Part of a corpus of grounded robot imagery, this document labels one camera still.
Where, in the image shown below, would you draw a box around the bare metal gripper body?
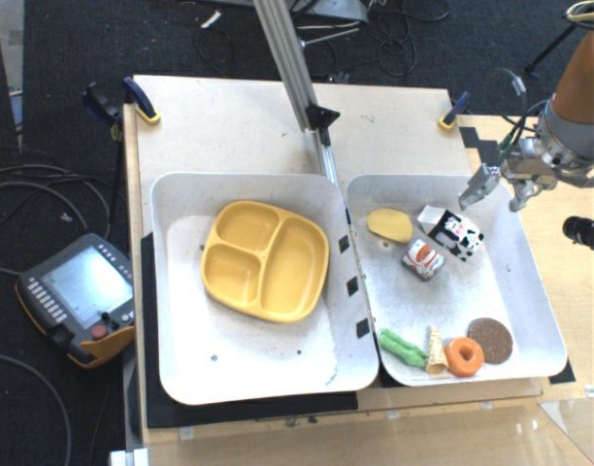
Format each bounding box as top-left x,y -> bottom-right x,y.
501,135 -> 594,191

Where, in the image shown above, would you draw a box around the cow print milk carton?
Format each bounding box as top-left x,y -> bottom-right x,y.
415,204 -> 486,263

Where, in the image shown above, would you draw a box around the red and white can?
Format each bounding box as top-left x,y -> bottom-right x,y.
400,238 -> 446,283

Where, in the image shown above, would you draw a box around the yellow oval potato slice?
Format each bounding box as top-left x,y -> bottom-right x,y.
365,207 -> 414,244

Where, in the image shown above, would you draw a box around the white plastic tray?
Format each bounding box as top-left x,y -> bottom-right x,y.
346,173 -> 569,388
149,171 -> 380,407

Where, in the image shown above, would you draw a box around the brown round biscuit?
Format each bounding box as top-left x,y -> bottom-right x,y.
466,316 -> 514,366

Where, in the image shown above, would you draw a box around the beige ice cream cone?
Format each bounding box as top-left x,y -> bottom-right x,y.
424,325 -> 449,376

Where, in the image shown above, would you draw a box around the orange doughnut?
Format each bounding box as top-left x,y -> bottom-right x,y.
443,336 -> 486,379

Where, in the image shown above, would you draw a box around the green bean pods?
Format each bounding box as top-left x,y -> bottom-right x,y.
378,327 -> 428,370

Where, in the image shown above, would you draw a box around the yellow divided plate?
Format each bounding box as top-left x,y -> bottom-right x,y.
199,199 -> 331,324

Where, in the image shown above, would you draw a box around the pale wood board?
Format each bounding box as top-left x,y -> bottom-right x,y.
130,74 -> 551,446

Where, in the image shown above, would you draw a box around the black cylinder on white bracket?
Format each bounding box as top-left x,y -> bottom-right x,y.
562,215 -> 594,252

